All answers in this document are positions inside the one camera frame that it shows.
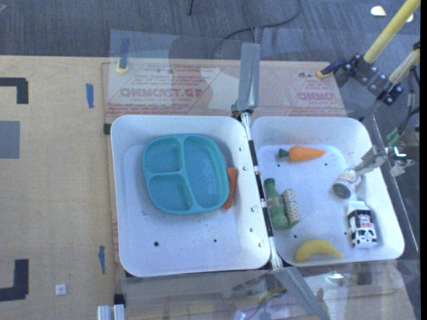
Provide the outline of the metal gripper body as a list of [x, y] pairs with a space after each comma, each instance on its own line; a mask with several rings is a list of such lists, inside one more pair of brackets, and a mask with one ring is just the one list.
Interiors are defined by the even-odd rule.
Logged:
[[405, 166], [408, 164], [407, 154], [401, 153], [397, 146], [385, 147], [384, 149], [391, 166]]

